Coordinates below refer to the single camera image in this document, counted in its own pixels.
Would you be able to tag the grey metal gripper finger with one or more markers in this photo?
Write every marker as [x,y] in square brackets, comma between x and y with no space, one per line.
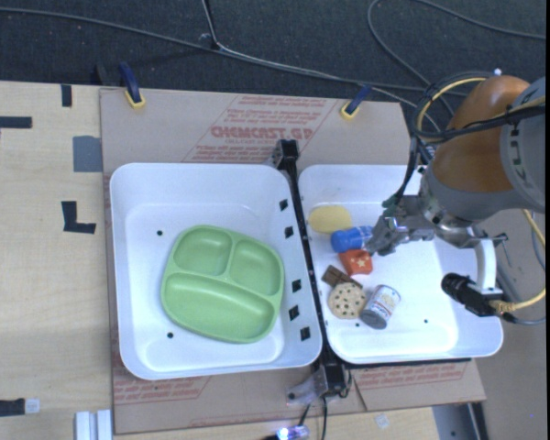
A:
[395,245]
[377,236]

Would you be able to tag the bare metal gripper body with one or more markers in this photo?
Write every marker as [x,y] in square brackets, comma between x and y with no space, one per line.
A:
[417,223]

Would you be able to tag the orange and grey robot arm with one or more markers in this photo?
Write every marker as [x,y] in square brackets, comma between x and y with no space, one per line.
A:
[474,154]

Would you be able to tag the blue and white bottle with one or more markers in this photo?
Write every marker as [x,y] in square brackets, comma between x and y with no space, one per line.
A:
[346,240]

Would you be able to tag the orange carton with star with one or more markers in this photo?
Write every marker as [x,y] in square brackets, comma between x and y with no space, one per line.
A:
[356,263]

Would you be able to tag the yellow oval toy chip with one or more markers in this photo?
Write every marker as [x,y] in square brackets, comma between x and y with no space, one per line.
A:
[329,219]

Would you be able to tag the white plastic tray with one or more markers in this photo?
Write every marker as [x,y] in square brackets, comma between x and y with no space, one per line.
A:
[137,291]
[421,291]

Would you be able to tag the brown chocolate bar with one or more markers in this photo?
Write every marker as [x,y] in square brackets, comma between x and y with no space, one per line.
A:
[335,275]

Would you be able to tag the small white and grey can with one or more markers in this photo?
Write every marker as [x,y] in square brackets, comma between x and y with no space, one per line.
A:
[381,305]

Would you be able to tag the thin black rod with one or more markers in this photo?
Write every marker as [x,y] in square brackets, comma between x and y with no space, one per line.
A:
[308,255]

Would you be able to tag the tan chocolate chip biscuit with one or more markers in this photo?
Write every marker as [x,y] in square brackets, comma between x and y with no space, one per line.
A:
[346,301]

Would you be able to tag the green divided plate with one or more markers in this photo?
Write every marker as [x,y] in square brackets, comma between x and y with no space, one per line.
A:
[220,287]

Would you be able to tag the brown cardboard board red print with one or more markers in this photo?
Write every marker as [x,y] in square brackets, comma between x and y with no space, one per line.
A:
[188,126]

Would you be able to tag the black cylinder on white bracket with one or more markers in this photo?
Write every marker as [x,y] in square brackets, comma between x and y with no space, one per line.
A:
[469,293]

